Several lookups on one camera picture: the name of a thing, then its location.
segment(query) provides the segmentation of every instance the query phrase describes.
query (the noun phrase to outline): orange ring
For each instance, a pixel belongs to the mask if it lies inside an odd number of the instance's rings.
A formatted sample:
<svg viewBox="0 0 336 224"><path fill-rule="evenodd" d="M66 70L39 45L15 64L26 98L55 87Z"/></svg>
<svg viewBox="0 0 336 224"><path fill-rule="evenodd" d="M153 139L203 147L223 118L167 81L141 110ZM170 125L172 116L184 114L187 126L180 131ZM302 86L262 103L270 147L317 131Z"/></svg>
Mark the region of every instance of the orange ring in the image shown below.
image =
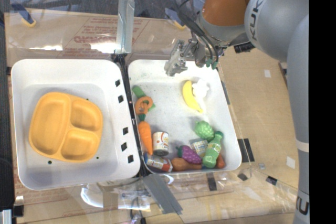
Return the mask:
<svg viewBox="0 0 336 224"><path fill-rule="evenodd" d="M153 100L149 96L140 97L135 103L135 113L136 115L139 114L146 114L148 109L153 105Z"/></svg>

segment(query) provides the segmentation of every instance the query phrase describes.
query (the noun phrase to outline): yellow banana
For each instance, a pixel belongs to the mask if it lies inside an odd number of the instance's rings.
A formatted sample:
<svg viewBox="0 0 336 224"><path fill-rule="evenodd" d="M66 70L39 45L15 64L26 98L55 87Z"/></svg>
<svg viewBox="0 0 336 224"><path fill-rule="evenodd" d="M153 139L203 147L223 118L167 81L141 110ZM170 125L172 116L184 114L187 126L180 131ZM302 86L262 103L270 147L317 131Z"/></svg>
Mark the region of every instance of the yellow banana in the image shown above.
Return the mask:
<svg viewBox="0 0 336 224"><path fill-rule="evenodd" d="M203 109L200 108L200 105L198 105L195 97L193 96L193 88L192 88L192 82L191 80L187 80L183 84L182 88L182 94L185 103L192 109L198 110L200 113L203 113Z"/></svg>

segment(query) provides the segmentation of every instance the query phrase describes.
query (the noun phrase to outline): green bottle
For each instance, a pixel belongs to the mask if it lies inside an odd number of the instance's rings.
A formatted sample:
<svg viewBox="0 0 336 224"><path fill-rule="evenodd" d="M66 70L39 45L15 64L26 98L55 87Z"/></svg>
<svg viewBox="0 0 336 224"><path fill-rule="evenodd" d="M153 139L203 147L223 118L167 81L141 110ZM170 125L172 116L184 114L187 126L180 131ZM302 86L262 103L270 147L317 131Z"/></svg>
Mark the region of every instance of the green bottle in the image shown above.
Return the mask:
<svg viewBox="0 0 336 224"><path fill-rule="evenodd" d="M205 156L202 159L202 164L207 168L214 168L216 161L221 152L222 145L220 141L223 139L224 134L220 131L215 132L215 137L208 143L205 151Z"/></svg>

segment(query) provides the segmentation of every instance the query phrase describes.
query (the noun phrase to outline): white plastic tray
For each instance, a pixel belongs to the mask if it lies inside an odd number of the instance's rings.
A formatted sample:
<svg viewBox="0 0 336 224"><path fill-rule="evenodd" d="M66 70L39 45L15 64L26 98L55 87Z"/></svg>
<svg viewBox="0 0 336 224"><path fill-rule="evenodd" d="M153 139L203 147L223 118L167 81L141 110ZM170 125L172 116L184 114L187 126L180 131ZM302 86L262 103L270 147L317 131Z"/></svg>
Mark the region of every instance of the white plastic tray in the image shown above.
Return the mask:
<svg viewBox="0 0 336 224"><path fill-rule="evenodd" d="M131 88L139 86L153 99L155 108L147 113L145 119L150 124L152 133L166 131L170 135L169 154L166 157L169 159L177 157L176 146L190 145L190 140L198 139L193 131L195 122L204 120L214 131L224 133L221 154L226 166L223 169L206 168L185 172L214 172L238 168L242 162L242 155L218 71L206 67L199 68L194 62L188 61L186 71L168 77L164 70L165 63L164 60L136 60L129 65L128 73ZM203 100L202 114L189 108L182 96L183 82L186 80L197 82L199 79L205 80L210 88ZM134 93L132 98L133 102L137 100ZM157 173L156 169L148 167L148 170Z"/></svg>
<svg viewBox="0 0 336 224"><path fill-rule="evenodd" d="M131 178L140 169L131 115L118 66L107 60L25 59L12 68L18 175L29 189L41 190ZM35 106L44 94L60 91L87 98L103 114L96 155L69 163L36 153L28 133Z"/></svg>

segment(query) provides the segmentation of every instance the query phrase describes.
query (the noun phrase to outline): orange plate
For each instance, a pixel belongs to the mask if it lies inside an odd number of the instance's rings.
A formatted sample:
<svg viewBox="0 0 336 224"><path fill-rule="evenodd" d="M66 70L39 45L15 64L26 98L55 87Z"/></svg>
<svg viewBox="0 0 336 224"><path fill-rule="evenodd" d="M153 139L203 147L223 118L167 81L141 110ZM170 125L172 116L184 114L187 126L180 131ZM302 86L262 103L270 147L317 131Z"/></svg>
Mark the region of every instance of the orange plate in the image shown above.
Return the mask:
<svg viewBox="0 0 336 224"><path fill-rule="evenodd" d="M103 116L92 102L61 92L42 96L34 110L29 143L39 154L82 163L97 152Z"/></svg>

